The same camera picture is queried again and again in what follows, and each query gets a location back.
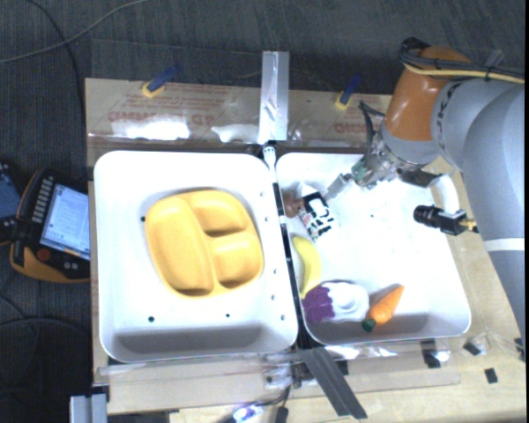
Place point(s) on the yellow divided plate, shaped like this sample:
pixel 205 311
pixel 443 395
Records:
pixel 181 245

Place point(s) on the white round toy food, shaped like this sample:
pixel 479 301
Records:
pixel 350 302

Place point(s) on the orange carrot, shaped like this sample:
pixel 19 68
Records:
pixel 385 306

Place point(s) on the white plastic tray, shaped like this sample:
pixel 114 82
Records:
pixel 405 258
pixel 128 280

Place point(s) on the purple grapes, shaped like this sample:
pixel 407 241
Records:
pixel 316 304

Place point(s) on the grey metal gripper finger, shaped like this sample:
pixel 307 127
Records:
pixel 335 190
pixel 345 178

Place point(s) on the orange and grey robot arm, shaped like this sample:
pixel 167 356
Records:
pixel 480 139

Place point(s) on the brown cardboard board red print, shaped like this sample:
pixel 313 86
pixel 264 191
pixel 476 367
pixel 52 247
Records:
pixel 114 117

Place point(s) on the yellow banana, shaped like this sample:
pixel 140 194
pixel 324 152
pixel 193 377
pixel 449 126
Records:
pixel 309 258

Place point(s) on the brown round toy food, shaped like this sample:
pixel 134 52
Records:
pixel 290 205

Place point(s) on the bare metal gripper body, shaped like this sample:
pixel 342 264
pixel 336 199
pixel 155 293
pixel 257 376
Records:
pixel 381 168

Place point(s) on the white carton with black print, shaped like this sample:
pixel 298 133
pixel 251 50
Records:
pixel 319 218

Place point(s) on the black cylinder on white bracket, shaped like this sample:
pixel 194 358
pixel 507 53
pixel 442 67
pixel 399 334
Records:
pixel 441 216

